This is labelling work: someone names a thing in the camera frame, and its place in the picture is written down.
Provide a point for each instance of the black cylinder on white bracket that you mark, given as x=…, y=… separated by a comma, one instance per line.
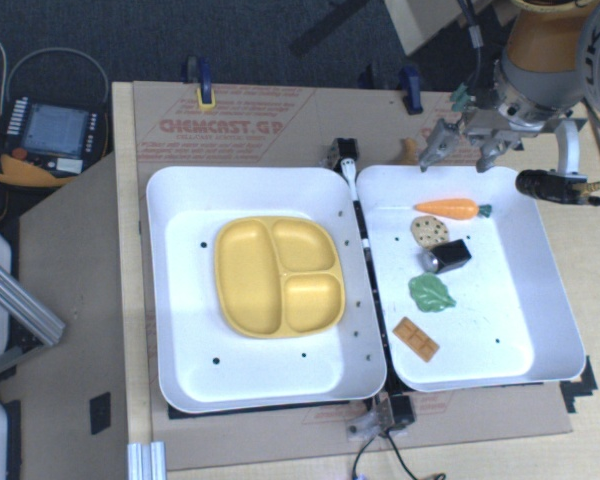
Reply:
x=547, y=185

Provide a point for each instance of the white plastic tray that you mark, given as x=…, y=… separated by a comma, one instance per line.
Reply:
x=500, y=288
x=190, y=288

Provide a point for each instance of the black and silver can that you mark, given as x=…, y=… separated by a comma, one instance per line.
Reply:
x=452, y=257

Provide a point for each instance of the orange carrot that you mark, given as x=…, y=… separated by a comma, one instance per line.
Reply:
x=447, y=208

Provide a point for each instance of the brown cardboard board red print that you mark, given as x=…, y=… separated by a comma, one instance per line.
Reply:
x=290, y=123

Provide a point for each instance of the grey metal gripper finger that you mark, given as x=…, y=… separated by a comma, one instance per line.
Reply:
x=440, y=143
x=491, y=154

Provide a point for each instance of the tan chocolate chip biscuit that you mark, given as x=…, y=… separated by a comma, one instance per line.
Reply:
x=428, y=230

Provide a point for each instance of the thin black and white rod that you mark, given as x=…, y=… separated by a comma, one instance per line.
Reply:
x=364, y=240

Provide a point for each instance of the orange waffle biscuit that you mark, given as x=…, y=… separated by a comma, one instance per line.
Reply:
x=416, y=339

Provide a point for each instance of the green lettuce leaf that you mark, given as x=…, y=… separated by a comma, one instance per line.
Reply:
x=429, y=293

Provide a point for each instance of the yellow divided plate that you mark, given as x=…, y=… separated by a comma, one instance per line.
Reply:
x=250, y=278

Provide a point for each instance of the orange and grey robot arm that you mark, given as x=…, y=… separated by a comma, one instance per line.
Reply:
x=540, y=43

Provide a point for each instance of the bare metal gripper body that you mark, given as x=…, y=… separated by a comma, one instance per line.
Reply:
x=495, y=125

